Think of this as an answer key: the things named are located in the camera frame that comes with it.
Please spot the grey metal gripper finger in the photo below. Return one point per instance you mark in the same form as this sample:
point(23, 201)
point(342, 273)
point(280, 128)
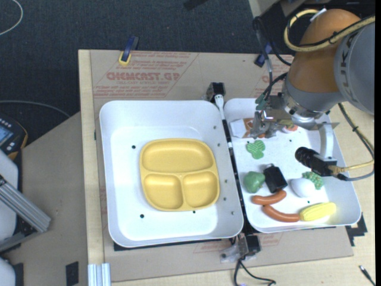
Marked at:
point(272, 129)
point(256, 128)

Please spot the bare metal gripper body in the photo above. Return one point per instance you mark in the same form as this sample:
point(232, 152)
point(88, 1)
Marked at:
point(285, 112)

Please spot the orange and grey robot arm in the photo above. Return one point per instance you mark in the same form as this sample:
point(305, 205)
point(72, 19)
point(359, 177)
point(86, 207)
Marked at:
point(315, 70)

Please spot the white and orange carton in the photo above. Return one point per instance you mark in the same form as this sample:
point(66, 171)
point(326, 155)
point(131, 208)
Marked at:
point(239, 128)

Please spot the small white and red round toy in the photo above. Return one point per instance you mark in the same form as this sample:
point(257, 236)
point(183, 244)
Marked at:
point(289, 128)

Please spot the white plastic tray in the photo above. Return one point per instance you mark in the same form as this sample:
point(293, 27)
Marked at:
point(125, 174)
point(285, 156)

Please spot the thin black and white rod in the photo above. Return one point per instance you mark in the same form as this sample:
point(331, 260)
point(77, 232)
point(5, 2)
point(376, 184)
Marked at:
point(229, 147)

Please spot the black small bottle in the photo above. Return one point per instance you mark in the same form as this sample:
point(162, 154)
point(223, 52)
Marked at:
point(275, 178)

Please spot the green toy broccoli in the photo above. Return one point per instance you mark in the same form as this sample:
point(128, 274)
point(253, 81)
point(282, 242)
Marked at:
point(253, 182)

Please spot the orange toy sausage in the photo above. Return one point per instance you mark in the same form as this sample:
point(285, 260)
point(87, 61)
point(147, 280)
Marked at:
point(268, 198)
point(281, 214)

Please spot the yellow divided plate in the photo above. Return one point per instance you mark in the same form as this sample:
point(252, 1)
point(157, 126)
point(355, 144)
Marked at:
point(178, 174)

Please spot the yellow toy corn cob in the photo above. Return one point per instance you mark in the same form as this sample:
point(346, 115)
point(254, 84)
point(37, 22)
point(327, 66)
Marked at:
point(317, 211)

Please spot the brown cardboard board red print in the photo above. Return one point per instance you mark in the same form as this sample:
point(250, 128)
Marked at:
point(149, 76)

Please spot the black cylinder on white bracket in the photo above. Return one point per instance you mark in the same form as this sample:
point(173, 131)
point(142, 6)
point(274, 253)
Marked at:
point(315, 159)

